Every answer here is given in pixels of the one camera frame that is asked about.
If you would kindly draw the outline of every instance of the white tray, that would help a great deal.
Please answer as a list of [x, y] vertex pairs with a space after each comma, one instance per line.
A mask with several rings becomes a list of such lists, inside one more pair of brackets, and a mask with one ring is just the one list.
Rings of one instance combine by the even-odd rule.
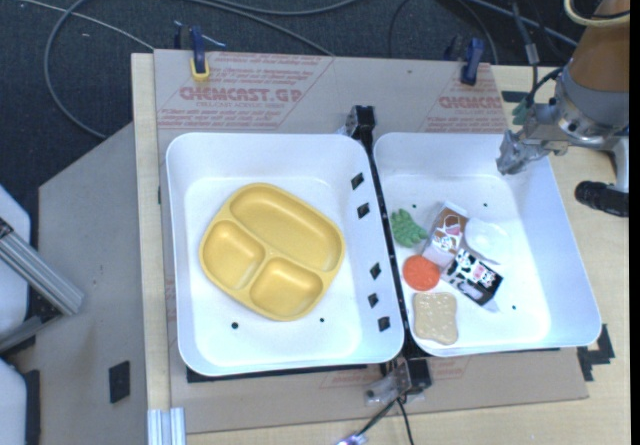
[[[413, 332], [415, 291], [404, 280], [411, 332], [435, 356], [582, 346], [593, 343], [601, 321], [582, 259], [548, 159], [515, 176], [496, 169], [502, 136], [391, 133], [375, 145], [375, 160], [389, 214], [407, 210], [428, 228], [445, 201], [510, 236], [506, 262], [489, 264], [504, 278], [491, 312], [440, 280], [432, 289], [457, 299], [455, 344], [423, 340]], [[421, 253], [396, 243], [398, 268]]]
[[[404, 327], [369, 162], [358, 143], [335, 134], [188, 133], [169, 145], [166, 168], [178, 345], [191, 369], [224, 376], [383, 363], [398, 354]], [[363, 182], [354, 189], [359, 174]], [[328, 291], [292, 322], [270, 320], [238, 303], [207, 279], [199, 263], [211, 219], [236, 190], [256, 182], [306, 201], [345, 237], [345, 258]], [[359, 217], [364, 204], [369, 211]]]

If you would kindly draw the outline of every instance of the gray surface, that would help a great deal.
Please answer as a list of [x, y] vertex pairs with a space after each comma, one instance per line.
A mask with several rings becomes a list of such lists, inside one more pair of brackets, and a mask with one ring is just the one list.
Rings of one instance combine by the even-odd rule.
[[[41, 444], [134, 444], [146, 391], [133, 127], [40, 189], [39, 252], [86, 295], [78, 315], [12, 361], [40, 370]], [[131, 394], [109, 401], [109, 368], [131, 364]]]

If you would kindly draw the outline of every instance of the snack package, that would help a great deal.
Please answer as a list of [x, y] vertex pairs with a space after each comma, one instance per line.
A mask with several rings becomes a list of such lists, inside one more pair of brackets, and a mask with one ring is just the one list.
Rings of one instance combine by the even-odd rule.
[[485, 306], [495, 296], [503, 278], [469, 251], [460, 249], [440, 279], [449, 282], [480, 306]]
[[446, 268], [462, 247], [464, 228], [469, 221], [467, 212], [451, 202], [445, 202], [431, 229], [431, 240], [422, 256]]

